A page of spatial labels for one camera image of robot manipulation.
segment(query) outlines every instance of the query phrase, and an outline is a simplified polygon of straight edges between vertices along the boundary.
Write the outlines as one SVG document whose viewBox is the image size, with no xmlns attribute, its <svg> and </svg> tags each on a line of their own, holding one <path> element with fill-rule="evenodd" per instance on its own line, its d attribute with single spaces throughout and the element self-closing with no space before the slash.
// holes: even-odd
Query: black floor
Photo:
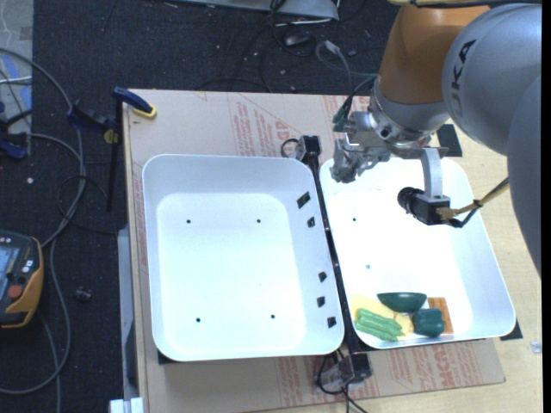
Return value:
<svg viewBox="0 0 551 413">
<path fill-rule="evenodd" d="M 377 72 L 397 10 L 385 0 L 343 0 L 340 22 L 303 28 L 316 41 L 338 45 L 355 72 L 354 83 L 360 83 L 362 74 Z M 291 20 L 274 17 L 275 23 Z M 348 93 L 345 74 L 318 60 L 315 43 L 284 51 L 268 23 L 267 15 L 259 12 L 186 3 L 34 0 L 33 60 L 56 78 L 72 102 L 80 100 L 83 107 L 103 115 L 115 113 L 115 86 Z M 326 59 L 340 65 L 331 56 Z M 40 69 L 33 75 L 33 132 L 78 149 L 76 132 L 65 118 L 64 97 Z M 113 212 L 106 212 L 110 152 L 101 135 L 83 134 L 88 185 L 71 223 L 55 244 L 45 248 L 40 314 L 60 361 L 67 330 L 54 271 L 71 320 L 70 353 L 59 374 L 64 412 L 104 412 L 110 399 L 122 397 L 115 231 L 127 218 L 121 153 Z M 82 179 L 75 155 L 48 138 L 33 138 L 32 152 L 25 159 L 0 159 L 1 227 L 45 242 Z M 77 299 L 78 291 L 90 293 L 90 300 Z M 26 395 L 5 394 L 6 389 L 40 385 L 54 368 L 40 317 L 23 329 L 0 330 L 0 412 L 55 411 L 55 380 Z"/>
</svg>

